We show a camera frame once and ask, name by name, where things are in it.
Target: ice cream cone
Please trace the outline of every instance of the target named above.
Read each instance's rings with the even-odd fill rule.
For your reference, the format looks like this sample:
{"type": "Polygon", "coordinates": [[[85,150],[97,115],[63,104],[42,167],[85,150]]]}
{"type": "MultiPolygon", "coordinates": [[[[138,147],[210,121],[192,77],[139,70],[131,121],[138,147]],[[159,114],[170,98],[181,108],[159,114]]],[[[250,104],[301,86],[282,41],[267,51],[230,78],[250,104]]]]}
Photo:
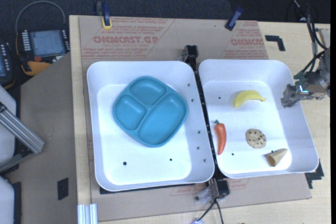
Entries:
{"type": "Polygon", "coordinates": [[[270,166],[276,166],[282,159],[282,157],[285,156],[288,149],[282,148],[280,150],[274,151],[266,156],[267,162],[270,166]]]}

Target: banana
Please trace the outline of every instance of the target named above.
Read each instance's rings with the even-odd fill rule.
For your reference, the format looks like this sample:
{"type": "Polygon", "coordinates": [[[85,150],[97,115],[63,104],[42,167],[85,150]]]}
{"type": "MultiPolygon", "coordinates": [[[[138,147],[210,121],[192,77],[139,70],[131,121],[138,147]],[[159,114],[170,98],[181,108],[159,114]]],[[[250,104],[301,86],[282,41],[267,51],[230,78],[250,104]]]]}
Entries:
{"type": "Polygon", "coordinates": [[[239,94],[235,96],[235,99],[233,100],[233,106],[237,108],[241,106],[247,100],[266,101],[266,98],[262,97],[259,94],[259,92],[257,92],[256,90],[246,90],[246,91],[240,92],[239,94]]]}

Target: orange object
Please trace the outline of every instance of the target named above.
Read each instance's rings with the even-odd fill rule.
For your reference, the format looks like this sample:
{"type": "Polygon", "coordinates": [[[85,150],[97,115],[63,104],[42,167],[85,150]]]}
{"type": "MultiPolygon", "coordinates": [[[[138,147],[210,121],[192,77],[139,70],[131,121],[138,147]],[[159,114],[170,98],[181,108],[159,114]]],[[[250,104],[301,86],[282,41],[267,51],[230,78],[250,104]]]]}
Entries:
{"type": "Polygon", "coordinates": [[[226,144],[226,129],[223,123],[220,123],[218,120],[215,121],[215,131],[218,137],[218,155],[220,155],[226,144]]]}

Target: yellow clip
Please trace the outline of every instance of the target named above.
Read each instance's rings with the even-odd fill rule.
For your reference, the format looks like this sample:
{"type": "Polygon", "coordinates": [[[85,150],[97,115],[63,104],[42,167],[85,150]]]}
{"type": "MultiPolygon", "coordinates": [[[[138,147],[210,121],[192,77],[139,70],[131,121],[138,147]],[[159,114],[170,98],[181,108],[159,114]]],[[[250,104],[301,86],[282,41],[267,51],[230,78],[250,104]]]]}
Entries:
{"type": "Polygon", "coordinates": [[[104,17],[102,17],[101,21],[102,21],[102,23],[103,23],[103,28],[104,28],[105,30],[111,30],[111,28],[112,28],[112,20],[111,20],[111,17],[110,17],[110,25],[109,25],[109,26],[106,26],[105,21],[104,21],[104,17]]]}

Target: blue plate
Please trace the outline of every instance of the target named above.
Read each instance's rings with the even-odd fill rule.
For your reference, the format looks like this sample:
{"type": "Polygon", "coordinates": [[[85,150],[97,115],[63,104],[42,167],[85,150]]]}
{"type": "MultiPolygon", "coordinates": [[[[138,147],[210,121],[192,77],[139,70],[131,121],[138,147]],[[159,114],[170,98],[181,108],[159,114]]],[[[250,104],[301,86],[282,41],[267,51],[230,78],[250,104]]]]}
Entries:
{"type": "Polygon", "coordinates": [[[113,105],[116,123],[150,147],[167,143],[180,129],[187,114],[187,103],[175,90],[148,76],[132,81],[113,105]]]}

